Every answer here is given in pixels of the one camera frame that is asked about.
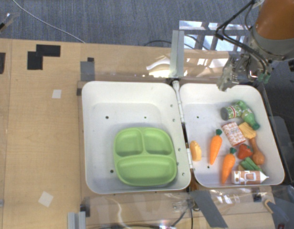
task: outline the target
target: green bottle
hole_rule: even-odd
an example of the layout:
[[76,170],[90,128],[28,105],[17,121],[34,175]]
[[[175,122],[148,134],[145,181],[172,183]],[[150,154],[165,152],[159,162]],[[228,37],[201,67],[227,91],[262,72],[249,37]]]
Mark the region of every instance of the green bottle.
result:
[[261,126],[255,121],[255,116],[252,112],[252,110],[246,105],[244,101],[238,101],[236,103],[241,107],[242,110],[242,119],[247,122],[253,130],[257,130]]

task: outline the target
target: toy food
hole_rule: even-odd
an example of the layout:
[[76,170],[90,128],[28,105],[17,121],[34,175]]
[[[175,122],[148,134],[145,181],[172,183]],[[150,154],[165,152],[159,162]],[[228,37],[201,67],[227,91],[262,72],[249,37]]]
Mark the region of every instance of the toy food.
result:
[[214,164],[222,144],[222,138],[220,136],[221,134],[222,134],[222,131],[220,129],[217,129],[216,135],[213,136],[210,142],[210,164],[211,165]]
[[226,108],[222,108],[220,111],[220,115],[223,120],[229,120],[229,119],[234,119],[236,117],[241,117],[242,108],[237,104],[230,105]]
[[239,128],[243,135],[249,139],[250,144],[253,148],[253,156],[252,160],[257,165],[262,165],[265,162],[265,156],[263,153],[259,150],[257,144],[256,144],[256,131],[254,131],[247,123],[242,123],[239,125]]
[[249,157],[246,157],[243,161],[241,161],[241,166],[245,170],[259,170],[259,171],[263,171]]
[[232,171],[231,182],[233,184],[261,184],[269,178],[263,172],[257,170]]
[[223,160],[222,164],[222,173],[221,173],[221,182],[224,184],[226,180],[228,179],[233,166],[235,164],[235,156],[234,153],[236,152],[236,149],[231,147],[230,148],[230,153],[228,153]]
[[247,106],[247,104],[244,101],[238,101],[236,104],[241,107],[242,119],[247,122],[253,128],[253,130],[260,128],[260,125],[255,121],[255,116],[252,110]]
[[201,160],[201,148],[196,141],[191,141],[190,145],[190,152],[193,161],[200,161]]
[[239,151],[238,151],[238,159],[244,159],[246,157],[249,157],[253,154],[253,149],[251,147],[249,147],[246,144],[241,144],[239,146]]
[[222,129],[232,146],[236,146],[246,141],[246,138],[243,136],[236,122],[226,124]]

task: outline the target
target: red and white box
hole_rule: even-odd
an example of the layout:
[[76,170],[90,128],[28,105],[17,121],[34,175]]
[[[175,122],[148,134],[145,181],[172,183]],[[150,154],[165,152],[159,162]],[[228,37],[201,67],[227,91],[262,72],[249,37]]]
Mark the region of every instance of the red and white box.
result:
[[222,129],[232,146],[236,146],[246,141],[246,138],[243,136],[236,122],[226,124]]

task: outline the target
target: orange carrot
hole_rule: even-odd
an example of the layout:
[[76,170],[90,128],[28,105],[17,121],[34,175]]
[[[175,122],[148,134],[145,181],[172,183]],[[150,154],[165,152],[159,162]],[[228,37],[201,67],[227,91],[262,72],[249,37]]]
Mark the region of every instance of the orange carrot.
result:
[[213,136],[212,141],[210,142],[210,164],[211,165],[214,164],[222,144],[222,138],[220,137],[221,133],[222,131],[220,129],[217,129],[216,135]]
[[229,175],[231,174],[232,168],[235,164],[235,160],[236,160],[234,156],[235,152],[236,152],[236,149],[231,147],[230,153],[224,157],[223,164],[222,164],[222,176],[221,176],[221,182],[223,184],[228,179]]

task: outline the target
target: white cable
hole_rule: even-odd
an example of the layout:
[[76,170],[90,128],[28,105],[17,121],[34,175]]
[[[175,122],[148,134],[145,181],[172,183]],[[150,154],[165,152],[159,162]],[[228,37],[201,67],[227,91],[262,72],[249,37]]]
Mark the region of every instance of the white cable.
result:
[[50,26],[50,27],[52,27],[52,28],[54,28],[54,29],[56,29],[56,30],[59,30],[59,31],[65,33],[65,34],[68,34],[69,36],[71,36],[71,37],[77,39],[78,41],[80,41],[80,42],[82,42],[82,43],[85,43],[85,42],[82,41],[80,38],[78,38],[78,37],[76,37],[76,36],[74,36],[74,35],[68,33],[67,31],[64,31],[64,30],[62,30],[62,29],[60,29],[60,28],[58,28],[58,27],[55,27],[55,26],[53,26],[53,25],[51,25],[51,24],[49,24],[49,23],[47,23],[47,22],[45,22],[45,21],[39,19],[38,17],[34,16],[32,13],[28,12],[26,9],[24,9],[23,7],[21,7],[20,4],[18,4],[15,0],[12,0],[12,1],[13,1],[13,2],[14,2],[14,3],[15,3],[15,4],[16,4],[21,10],[23,10],[23,11],[26,12],[26,13],[28,13],[30,16],[32,16],[32,17],[35,18],[36,20],[38,20],[38,21],[40,21],[40,22],[42,22],[42,23],[44,23],[44,24],[46,24],[46,25],[48,25],[48,26]]

